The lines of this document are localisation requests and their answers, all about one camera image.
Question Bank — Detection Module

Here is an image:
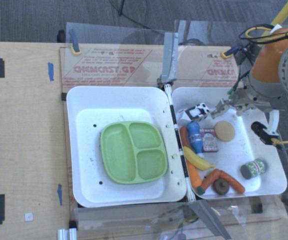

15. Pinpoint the brown doughnut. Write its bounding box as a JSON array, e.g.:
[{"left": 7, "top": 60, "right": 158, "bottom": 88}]
[{"left": 212, "top": 178, "right": 230, "bottom": 196}]

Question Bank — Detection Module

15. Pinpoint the thin orange carrot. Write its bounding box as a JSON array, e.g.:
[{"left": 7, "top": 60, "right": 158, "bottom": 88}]
[
  {"left": 196, "top": 168, "right": 221, "bottom": 196},
  {"left": 218, "top": 169, "right": 246, "bottom": 195}
]

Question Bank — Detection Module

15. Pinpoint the white plastic tray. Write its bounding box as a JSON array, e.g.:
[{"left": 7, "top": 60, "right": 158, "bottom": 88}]
[
  {"left": 66, "top": 85, "right": 188, "bottom": 208},
  {"left": 171, "top": 86, "right": 288, "bottom": 201}
]

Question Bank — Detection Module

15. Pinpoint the green and white can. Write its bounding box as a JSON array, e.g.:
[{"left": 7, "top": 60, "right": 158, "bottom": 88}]
[{"left": 239, "top": 158, "right": 266, "bottom": 180}]

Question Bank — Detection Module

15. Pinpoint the green divided plate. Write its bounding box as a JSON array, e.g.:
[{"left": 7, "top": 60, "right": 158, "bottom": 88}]
[{"left": 100, "top": 120, "right": 169, "bottom": 185}]

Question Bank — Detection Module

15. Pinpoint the pink packet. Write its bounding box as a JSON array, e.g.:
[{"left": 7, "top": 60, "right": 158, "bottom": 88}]
[{"left": 199, "top": 127, "right": 219, "bottom": 153}]

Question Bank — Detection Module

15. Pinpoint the brown cardboard board red print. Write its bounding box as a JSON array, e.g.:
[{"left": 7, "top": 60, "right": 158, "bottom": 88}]
[{"left": 59, "top": 42, "right": 244, "bottom": 210}]

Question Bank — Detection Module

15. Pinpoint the thick orange carrot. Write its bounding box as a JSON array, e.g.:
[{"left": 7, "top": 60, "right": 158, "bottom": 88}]
[{"left": 185, "top": 158, "right": 203, "bottom": 189}]

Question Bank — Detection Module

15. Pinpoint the red-orange sausage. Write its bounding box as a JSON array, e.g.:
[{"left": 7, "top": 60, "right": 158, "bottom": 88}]
[{"left": 179, "top": 126, "right": 192, "bottom": 150}]

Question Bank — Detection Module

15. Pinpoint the tan round biscuit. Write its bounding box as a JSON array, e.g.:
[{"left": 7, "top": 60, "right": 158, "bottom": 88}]
[{"left": 213, "top": 120, "right": 236, "bottom": 143}]

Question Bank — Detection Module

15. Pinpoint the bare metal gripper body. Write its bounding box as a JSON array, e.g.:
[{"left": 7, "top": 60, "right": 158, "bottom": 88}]
[{"left": 230, "top": 87, "right": 272, "bottom": 117}]

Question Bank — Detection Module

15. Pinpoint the blue bottle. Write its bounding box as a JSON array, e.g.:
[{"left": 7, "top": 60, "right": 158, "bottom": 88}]
[{"left": 186, "top": 121, "right": 205, "bottom": 159}]

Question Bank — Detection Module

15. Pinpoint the black cylinder on white bracket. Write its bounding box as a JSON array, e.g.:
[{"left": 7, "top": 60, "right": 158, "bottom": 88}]
[{"left": 250, "top": 109, "right": 280, "bottom": 146}]

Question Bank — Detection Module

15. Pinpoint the yellow banana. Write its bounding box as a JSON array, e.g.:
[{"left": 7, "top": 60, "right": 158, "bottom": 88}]
[{"left": 182, "top": 146, "right": 216, "bottom": 172}]

